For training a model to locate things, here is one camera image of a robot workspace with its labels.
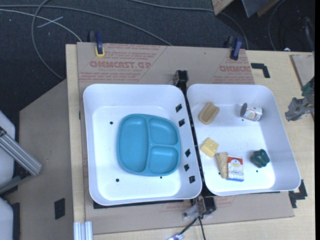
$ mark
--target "yellow sponge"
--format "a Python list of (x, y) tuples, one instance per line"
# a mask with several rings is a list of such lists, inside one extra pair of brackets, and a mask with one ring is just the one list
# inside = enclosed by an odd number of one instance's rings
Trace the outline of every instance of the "yellow sponge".
[(212, 158), (216, 154), (218, 147), (219, 144), (208, 137), (200, 147), (200, 150)]

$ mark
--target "green object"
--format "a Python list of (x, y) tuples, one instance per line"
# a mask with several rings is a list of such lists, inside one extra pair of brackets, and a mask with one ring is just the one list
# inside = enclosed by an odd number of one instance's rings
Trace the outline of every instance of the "green object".
[(250, 157), (250, 161), (257, 167), (265, 167), (267, 163), (270, 162), (270, 158), (267, 155), (267, 152), (264, 149), (253, 152), (253, 155)]

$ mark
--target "hole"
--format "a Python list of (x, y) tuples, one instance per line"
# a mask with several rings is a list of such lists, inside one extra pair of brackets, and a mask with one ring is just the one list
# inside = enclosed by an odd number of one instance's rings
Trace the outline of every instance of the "hole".
[(189, 177), (189, 182), (192, 183), (192, 182), (195, 182), (196, 181), (196, 177), (195, 176), (190, 176)]
[(190, 149), (188, 149), (188, 150), (187, 150), (186, 152), (184, 152), (184, 153), (185, 153), (186, 157), (189, 157), (190, 154), (191, 154)]
[(184, 120), (184, 119), (182, 119), (182, 120), (179, 121), (179, 126), (180, 126), (180, 127), (183, 126), (184, 124), (185, 124), (185, 120)]
[(189, 165), (188, 165), (188, 164), (186, 164), (186, 165), (184, 166), (184, 170), (185, 170), (185, 171), (188, 171), (188, 170), (189, 170), (189, 168), (190, 168), (190, 167), (189, 167)]
[(181, 104), (179, 104), (178, 106), (175, 107), (175, 111), (176, 111), (177, 113), (178, 113), (178, 111), (179, 111), (180, 109), (182, 109), (182, 105), (181, 105)]

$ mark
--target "wooden edge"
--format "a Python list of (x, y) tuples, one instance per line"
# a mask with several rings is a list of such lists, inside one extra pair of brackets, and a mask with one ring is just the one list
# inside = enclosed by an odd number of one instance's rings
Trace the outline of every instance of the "wooden edge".
[(65, 46), (65, 53), (69, 109), (73, 219), (74, 222), (83, 223), (86, 221), (86, 212), (81, 146), (81, 123), (79, 120), (80, 102), (77, 46), (74, 44), (67, 44)]

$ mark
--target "metal can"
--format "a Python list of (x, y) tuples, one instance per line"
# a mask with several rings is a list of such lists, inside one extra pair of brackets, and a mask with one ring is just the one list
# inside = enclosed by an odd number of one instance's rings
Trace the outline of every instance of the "metal can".
[(263, 115), (262, 107), (244, 103), (242, 105), (240, 116), (253, 121), (259, 121)]

